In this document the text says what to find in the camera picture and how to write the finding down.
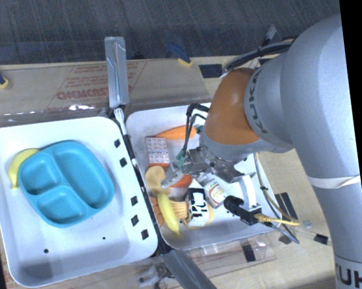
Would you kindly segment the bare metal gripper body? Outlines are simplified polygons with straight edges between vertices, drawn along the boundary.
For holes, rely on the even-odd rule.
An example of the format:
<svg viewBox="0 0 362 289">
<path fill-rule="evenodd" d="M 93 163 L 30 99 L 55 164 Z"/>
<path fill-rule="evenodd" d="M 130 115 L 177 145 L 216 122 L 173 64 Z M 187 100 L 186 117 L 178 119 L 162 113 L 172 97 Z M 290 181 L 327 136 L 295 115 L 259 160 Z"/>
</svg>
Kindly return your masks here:
<svg viewBox="0 0 362 289">
<path fill-rule="evenodd" d="M 216 152 L 202 146 L 188 150 L 183 156 L 179 154 L 179 166 L 185 174 L 197 175 L 199 173 L 211 173 L 224 182 L 237 182 L 243 176 L 253 177 L 255 170 L 241 172 L 236 169 L 236 164 L 246 161 L 249 153 L 240 146 L 222 145 Z"/>
</svg>

